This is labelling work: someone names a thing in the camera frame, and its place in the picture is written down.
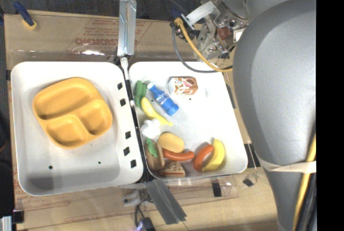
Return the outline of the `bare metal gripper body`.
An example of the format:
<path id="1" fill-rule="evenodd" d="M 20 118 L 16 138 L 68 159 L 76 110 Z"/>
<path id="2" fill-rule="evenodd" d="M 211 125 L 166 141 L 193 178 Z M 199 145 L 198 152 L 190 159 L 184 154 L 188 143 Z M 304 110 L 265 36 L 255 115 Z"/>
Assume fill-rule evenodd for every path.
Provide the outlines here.
<path id="1" fill-rule="evenodd" d="M 243 0 L 201 0 L 212 6 L 197 38 L 197 49 L 207 59 L 228 55 L 248 25 Z"/>

